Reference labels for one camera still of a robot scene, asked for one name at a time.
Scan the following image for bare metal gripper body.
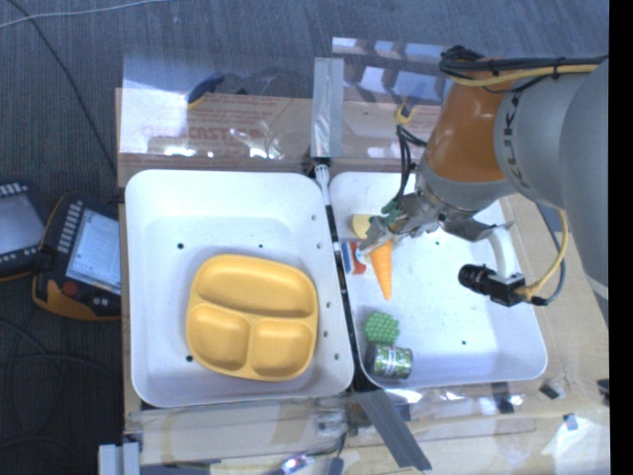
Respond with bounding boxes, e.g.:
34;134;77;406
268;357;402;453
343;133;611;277
381;191;496;240

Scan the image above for white red blue packet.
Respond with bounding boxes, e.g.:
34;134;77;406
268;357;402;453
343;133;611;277
340;239;368;276

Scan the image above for orange carrot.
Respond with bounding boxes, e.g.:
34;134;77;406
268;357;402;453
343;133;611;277
369;238;396;302

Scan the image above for green grapes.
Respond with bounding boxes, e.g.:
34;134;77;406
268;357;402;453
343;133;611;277
363;311;401;343

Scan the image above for white plastic tray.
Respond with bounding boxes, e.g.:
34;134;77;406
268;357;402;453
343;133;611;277
327;170;550;391
124;167;356;410

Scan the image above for brown cardboard board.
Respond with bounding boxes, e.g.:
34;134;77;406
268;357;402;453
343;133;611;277
115;86;610;465

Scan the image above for green can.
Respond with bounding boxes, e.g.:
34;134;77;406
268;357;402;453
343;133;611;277
364;341;414;381

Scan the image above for yellow divided plate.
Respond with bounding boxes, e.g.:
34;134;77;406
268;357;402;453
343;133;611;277
184;252;320;383

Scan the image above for black cylinder on white bracket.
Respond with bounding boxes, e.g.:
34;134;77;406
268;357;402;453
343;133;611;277
457;228;527;309

